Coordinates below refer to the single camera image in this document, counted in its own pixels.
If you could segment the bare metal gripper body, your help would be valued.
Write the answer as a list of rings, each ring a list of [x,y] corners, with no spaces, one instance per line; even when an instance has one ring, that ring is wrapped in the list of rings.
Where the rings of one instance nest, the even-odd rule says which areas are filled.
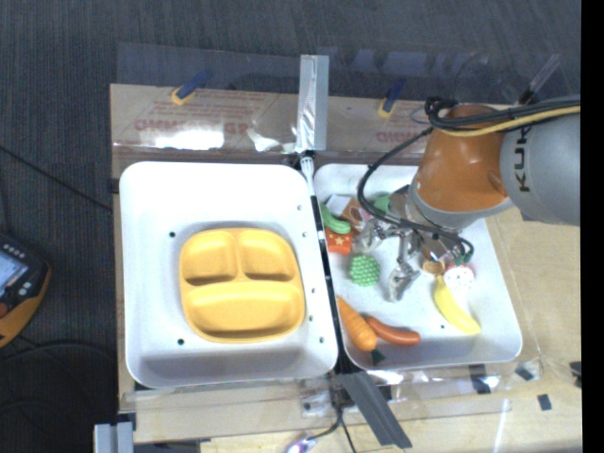
[[[405,185],[393,193],[377,199],[377,208],[397,221],[405,219],[428,228],[428,230],[406,229],[406,235],[414,239],[412,255],[421,254],[425,259],[469,262],[472,245],[459,236],[454,229],[443,228],[430,222],[411,201],[410,186]]]

